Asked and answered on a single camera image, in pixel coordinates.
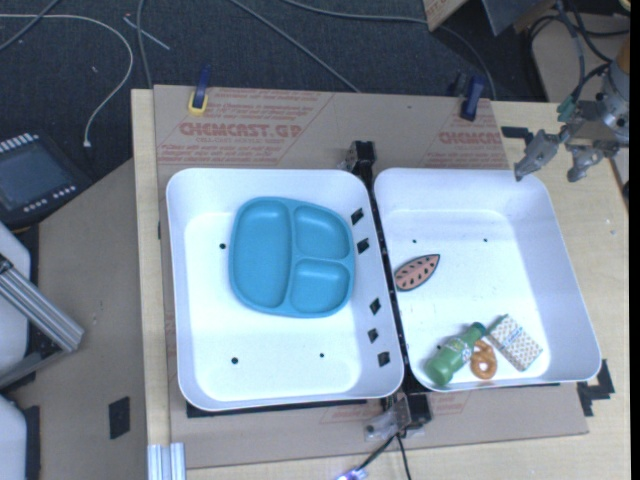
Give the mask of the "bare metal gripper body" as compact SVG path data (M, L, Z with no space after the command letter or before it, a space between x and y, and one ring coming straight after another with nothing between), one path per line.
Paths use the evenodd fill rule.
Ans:
M617 97L575 100L564 103L564 144L604 149L615 145L629 147L629 102Z

